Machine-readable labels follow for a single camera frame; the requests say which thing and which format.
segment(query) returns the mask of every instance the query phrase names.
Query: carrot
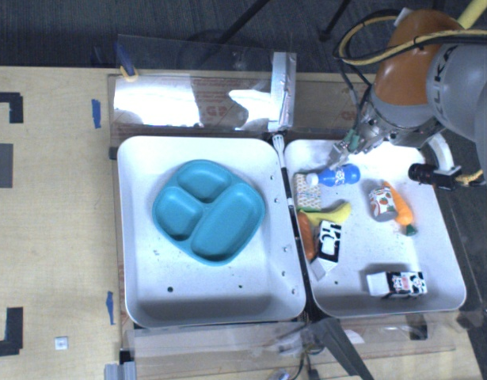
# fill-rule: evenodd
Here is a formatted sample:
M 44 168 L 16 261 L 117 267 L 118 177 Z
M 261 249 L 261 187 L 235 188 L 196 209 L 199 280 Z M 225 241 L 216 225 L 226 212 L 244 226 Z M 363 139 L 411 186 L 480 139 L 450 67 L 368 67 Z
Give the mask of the carrot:
M 398 212 L 398 216 L 394 220 L 398 224 L 405 227 L 407 236 L 414 235 L 417 231 L 412 225 L 414 217 L 409 205 L 403 200 L 400 194 L 393 188 L 393 186 L 391 186 L 389 182 L 384 181 L 383 185 L 391 190 L 391 195 L 393 196 L 394 206 Z
M 312 229 L 310 228 L 310 221 L 304 212 L 298 213 L 298 223 L 303 248 L 305 250 L 305 256 L 307 260 L 312 260 L 315 258 L 317 250 L 315 249 L 314 235 L 312 234 Z

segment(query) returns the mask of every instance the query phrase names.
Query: white bottle cap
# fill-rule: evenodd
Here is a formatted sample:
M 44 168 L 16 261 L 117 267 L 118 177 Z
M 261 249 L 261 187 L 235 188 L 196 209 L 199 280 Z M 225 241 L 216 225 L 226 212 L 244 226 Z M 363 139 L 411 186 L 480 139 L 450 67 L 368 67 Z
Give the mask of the white bottle cap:
M 305 181 L 310 187 L 317 186 L 319 184 L 319 176 L 316 173 L 308 173 Z

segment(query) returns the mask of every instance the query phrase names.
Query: blue bottle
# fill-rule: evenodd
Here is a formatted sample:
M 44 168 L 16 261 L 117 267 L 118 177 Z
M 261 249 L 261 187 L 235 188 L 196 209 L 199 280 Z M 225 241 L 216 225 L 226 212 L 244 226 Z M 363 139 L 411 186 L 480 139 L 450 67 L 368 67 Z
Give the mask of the blue bottle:
M 334 170 L 326 169 L 320 173 L 308 173 L 306 182 L 309 186 L 323 184 L 324 186 L 333 187 L 341 184 L 354 184 L 360 181 L 360 178 L 360 168 L 348 163 Z

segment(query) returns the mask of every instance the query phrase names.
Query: black square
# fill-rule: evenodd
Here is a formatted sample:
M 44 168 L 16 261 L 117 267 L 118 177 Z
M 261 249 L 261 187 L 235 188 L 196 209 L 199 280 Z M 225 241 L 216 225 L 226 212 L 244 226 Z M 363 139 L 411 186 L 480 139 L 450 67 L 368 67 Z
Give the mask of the black square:
M 0 188 L 13 187 L 13 144 L 0 143 Z

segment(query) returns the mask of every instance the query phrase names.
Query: banana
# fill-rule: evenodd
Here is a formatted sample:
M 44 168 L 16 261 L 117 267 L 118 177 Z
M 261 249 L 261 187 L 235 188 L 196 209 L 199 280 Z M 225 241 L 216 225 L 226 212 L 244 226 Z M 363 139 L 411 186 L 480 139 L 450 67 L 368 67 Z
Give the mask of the banana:
M 300 211 L 306 214 L 308 220 L 313 226 L 318 226 L 321 221 L 330 221 L 336 224 L 343 223 L 351 214 L 352 207 L 349 202 L 342 203 L 332 211 Z

